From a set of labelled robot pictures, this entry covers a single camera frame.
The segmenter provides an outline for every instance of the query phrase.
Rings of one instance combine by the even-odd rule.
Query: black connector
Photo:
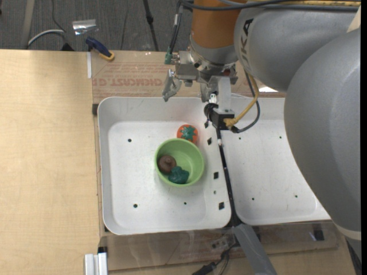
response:
[[[193,275],[206,275],[217,268],[217,265],[214,262],[211,262],[209,265],[204,265],[200,270],[197,270]]]

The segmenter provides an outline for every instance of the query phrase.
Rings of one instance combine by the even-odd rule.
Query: gray carpet floor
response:
[[[159,51],[169,45],[177,0],[148,0]],[[2,0],[0,49],[20,49],[26,0]],[[75,51],[86,51],[87,36],[111,50],[155,50],[143,0],[54,0],[54,17],[67,31],[65,40],[47,34],[29,46],[33,50],[60,50],[65,42]],[[76,36],[73,21],[95,19],[98,31]],[[192,14],[185,10],[174,51],[189,44]],[[49,29],[58,29],[52,20],[52,1],[36,0],[29,38]]]

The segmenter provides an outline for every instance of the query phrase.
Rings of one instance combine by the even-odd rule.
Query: blue clamp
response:
[[[88,37],[85,42],[90,49],[96,49],[99,52],[99,56],[102,58],[110,61],[115,58],[115,54],[112,51],[109,51],[101,42],[97,41],[96,39]]]

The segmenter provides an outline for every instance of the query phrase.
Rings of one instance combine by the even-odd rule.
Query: green bowl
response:
[[[189,179],[185,184],[178,184],[168,180],[168,174],[158,168],[158,160],[164,155],[172,156],[183,170],[189,172]],[[175,187],[191,186],[198,182],[204,173],[204,159],[198,147],[185,139],[169,139],[163,142],[155,152],[154,166],[160,179]]]

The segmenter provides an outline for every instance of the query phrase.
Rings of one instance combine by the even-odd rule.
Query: yellow cable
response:
[[[252,87],[255,90],[255,96],[253,97],[252,101],[248,104],[248,106],[243,110],[237,117],[235,118],[225,118],[223,121],[227,127],[234,126],[237,122],[240,121],[240,119],[245,116],[245,114],[251,109],[251,107],[256,103],[257,98],[259,97],[259,88],[257,87],[255,79],[252,77],[252,75],[248,74]]]
[[[254,2],[263,2],[270,0],[245,0],[245,1],[254,1]],[[289,2],[281,2],[277,4],[291,4],[291,5],[313,5],[313,6],[361,6],[360,2],[353,1],[320,1],[320,0],[304,0],[304,1],[289,1]]]

